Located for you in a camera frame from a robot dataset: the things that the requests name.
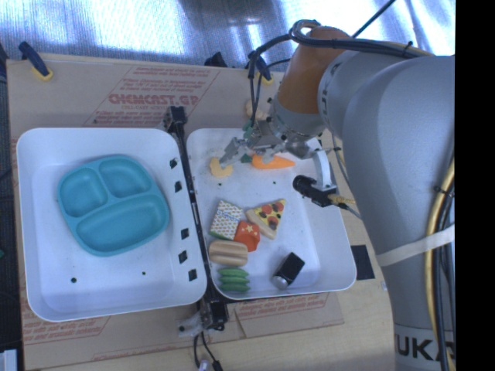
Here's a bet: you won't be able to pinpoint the tan toy hot dog bun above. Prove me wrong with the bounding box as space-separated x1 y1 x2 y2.
208 239 249 268

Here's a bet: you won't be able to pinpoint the blue divided plate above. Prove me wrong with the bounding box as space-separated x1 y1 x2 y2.
56 154 172 257

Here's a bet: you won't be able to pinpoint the white green patterned carton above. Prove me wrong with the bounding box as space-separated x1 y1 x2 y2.
208 199 245 242

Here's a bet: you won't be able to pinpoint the toy pizza slice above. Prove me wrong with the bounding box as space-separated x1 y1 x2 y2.
244 198 288 241

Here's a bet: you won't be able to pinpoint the black bottle with silver cap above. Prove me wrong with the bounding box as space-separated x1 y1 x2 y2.
270 251 306 291

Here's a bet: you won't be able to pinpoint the black cylinder on white bracket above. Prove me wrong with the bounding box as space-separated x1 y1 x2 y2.
292 148 338 209

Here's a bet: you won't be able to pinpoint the brown cardboard board red print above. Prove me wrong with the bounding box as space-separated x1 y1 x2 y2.
5 53 346 371

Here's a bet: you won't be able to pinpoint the green toy pea pods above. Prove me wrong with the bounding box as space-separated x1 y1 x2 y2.
217 267 251 294

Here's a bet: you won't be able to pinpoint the white plastic tray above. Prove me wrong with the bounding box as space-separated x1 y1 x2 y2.
15 127 209 323
186 127 357 301

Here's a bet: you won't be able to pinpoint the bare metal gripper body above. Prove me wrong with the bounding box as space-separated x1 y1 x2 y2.
246 119 317 161

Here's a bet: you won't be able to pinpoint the pale yellow toy food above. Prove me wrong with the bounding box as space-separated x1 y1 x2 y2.
244 99 268 122

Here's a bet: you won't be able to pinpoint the black block with thin wires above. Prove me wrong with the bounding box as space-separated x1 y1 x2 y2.
198 298 230 331
162 105 189 131

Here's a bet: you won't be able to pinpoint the orange toy carrot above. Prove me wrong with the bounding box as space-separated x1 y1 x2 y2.
241 152 296 171

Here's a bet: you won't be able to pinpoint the yellow toy biscuit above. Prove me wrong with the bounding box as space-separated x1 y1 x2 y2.
209 156 234 179

